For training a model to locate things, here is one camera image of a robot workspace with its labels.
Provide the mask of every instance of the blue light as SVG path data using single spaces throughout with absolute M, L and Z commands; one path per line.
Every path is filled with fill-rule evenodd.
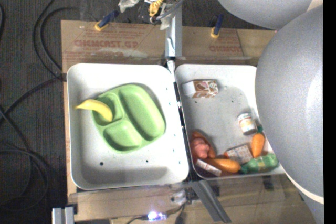
M 148 213 L 147 216 L 149 221 L 154 221 L 157 218 L 158 214 L 155 211 L 151 211 Z
M 149 221 L 158 221 L 167 219 L 167 215 L 163 213 L 157 213 L 155 211 L 151 211 L 147 215 Z

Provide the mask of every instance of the food package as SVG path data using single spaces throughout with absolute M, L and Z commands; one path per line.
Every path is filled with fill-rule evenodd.
M 196 166 L 214 174 L 215 176 L 220 176 L 222 174 L 222 171 L 215 166 L 210 165 L 209 163 L 206 163 L 205 161 L 202 161 L 200 159 L 197 160 Z
M 191 98 L 209 98 L 218 94 L 215 80 L 192 80 L 182 84 L 183 93 Z
M 247 145 L 231 148 L 224 153 L 224 156 L 239 162 L 241 165 L 249 162 L 253 158 Z

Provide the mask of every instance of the small jar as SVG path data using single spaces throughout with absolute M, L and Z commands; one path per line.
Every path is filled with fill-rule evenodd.
M 258 128 L 250 113 L 242 113 L 237 118 L 241 131 L 244 135 L 256 134 Z

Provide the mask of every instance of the yellow banana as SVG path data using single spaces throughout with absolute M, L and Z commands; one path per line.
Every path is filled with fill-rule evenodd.
M 75 109 L 87 109 L 87 110 L 94 110 L 101 114 L 104 119 L 111 122 L 113 119 L 112 111 L 108 105 L 105 103 L 95 100 L 95 99 L 88 99 L 85 100 L 82 104 L 79 104 L 75 107 Z

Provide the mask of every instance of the green divided plate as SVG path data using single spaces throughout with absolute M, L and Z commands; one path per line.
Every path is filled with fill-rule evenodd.
M 138 150 L 165 131 L 162 114 L 141 86 L 123 85 L 101 94 L 97 100 L 111 108 L 113 119 L 107 122 L 92 111 L 93 121 L 106 143 L 119 153 Z

